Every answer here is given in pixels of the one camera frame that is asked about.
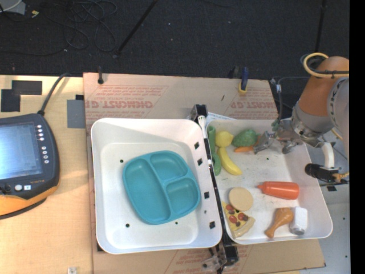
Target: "white tray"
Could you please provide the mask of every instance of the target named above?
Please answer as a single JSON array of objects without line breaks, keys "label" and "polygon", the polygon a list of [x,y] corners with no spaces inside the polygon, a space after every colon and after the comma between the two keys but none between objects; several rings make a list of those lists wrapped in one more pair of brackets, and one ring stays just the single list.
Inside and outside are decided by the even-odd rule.
[{"label": "white tray", "polygon": [[[91,142],[96,237],[106,252],[209,248],[219,243],[222,225],[204,138],[197,123],[187,119],[104,118],[92,126]],[[129,160],[162,150],[176,152],[187,162],[198,181],[201,200],[184,217],[150,225],[133,210],[123,186],[122,170]]]},{"label": "white tray", "polygon": [[[252,128],[257,133],[271,131],[272,120],[213,120],[208,126],[229,131],[233,135]],[[332,233],[332,220],[322,195],[318,180],[305,173],[305,166],[311,163],[307,147],[296,146],[284,155],[279,141],[275,141],[268,149],[256,155],[250,152],[234,152],[234,146],[227,147],[232,161],[242,170],[242,175],[233,176],[222,168],[216,176],[216,182],[221,200],[228,203],[228,193],[234,187],[244,187],[253,195],[253,206],[246,211],[256,221],[253,227],[241,237],[232,238],[227,219],[225,224],[227,233],[238,244],[258,244],[273,241],[294,239],[314,239],[328,237]],[[300,187],[296,200],[286,200],[265,195],[257,185],[265,181],[295,182]],[[304,235],[295,235],[290,232],[289,225],[276,229],[273,239],[269,239],[264,231],[274,220],[274,212],[281,207],[300,206],[308,210],[308,228]]]}]

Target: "teal divided plate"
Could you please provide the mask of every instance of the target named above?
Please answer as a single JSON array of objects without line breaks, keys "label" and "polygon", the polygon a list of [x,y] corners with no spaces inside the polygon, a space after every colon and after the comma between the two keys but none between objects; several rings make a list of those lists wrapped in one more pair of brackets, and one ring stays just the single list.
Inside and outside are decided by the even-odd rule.
[{"label": "teal divided plate", "polygon": [[134,210],[148,224],[163,224],[192,212],[200,189],[186,161],[173,151],[157,151],[128,161],[123,183]]}]

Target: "toy carrot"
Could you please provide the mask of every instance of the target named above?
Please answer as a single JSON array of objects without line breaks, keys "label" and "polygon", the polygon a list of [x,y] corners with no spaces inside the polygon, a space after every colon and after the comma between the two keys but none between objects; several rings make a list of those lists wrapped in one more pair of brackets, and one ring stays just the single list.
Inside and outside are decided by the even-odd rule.
[{"label": "toy carrot", "polygon": [[234,149],[234,152],[247,152],[247,151],[252,151],[252,150],[253,150],[253,145],[239,146]]},{"label": "toy carrot", "polygon": [[252,151],[253,147],[258,143],[258,140],[260,139],[261,135],[257,136],[257,141],[255,144],[250,145],[250,146],[238,146],[234,149],[234,152],[247,152],[247,151]]}]

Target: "black carpet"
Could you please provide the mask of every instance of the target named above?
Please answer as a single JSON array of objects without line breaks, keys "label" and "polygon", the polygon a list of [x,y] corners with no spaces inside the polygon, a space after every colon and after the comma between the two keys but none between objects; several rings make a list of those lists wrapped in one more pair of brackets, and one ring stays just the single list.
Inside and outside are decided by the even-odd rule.
[{"label": "black carpet", "polygon": [[350,58],[350,0],[158,0],[118,52],[152,1],[23,0],[24,14],[0,13],[0,74],[82,76],[100,66],[226,78],[246,66],[252,79],[304,78],[282,82],[291,107],[309,77],[303,55]]}]

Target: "metal rod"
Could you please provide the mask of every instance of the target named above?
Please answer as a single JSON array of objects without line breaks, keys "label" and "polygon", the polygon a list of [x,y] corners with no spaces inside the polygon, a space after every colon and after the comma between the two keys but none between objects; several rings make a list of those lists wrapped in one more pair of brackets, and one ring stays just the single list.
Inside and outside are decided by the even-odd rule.
[{"label": "metal rod", "polygon": [[327,0],[322,0],[321,16],[319,17],[319,26],[318,26],[318,33],[317,33],[317,41],[315,43],[315,49],[314,49],[315,53],[317,53],[318,50],[319,50],[319,44],[320,44],[320,41],[321,41],[322,28],[323,28],[323,19],[325,17],[326,8],[327,8]]},{"label": "metal rod", "polygon": [[130,34],[128,34],[128,36],[126,37],[126,39],[124,40],[124,42],[120,45],[119,49],[115,51],[115,53],[113,55],[113,59],[119,57],[122,49],[126,46],[126,44],[128,43],[128,41],[132,38],[132,36],[134,35],[134,33],[141,26],[141,24],[143,23],[143,21],[145,20],[145,18],[149,14],[149,12],[152,10],[152,8],[155,6],[155,4],[157,3],[157,1],[158,0],[153,0],[153,2],[151,3],[151,5],[147,8],[147,10],[145,11],[145,13],[142,15],[142,17],[138,21],[138,23],[134,26],[134,28],[132,29],[132,31],[130,32]]}]

